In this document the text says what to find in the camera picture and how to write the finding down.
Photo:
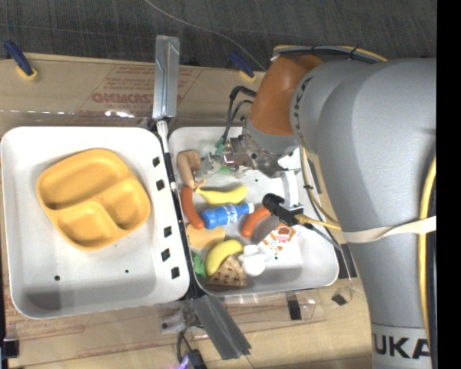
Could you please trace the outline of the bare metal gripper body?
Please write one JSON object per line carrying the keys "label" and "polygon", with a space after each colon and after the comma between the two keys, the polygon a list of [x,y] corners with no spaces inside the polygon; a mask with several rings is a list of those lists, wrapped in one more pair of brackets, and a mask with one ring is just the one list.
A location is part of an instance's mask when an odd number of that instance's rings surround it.
{"label": "bare metal gripper body", "polygon": [[269,178],[277,178],[288,171],[279,164],[280,159],[281,156],[263,150],[246,135],[229,138],[222,156],[223,163],[230,168],[252,169]]}

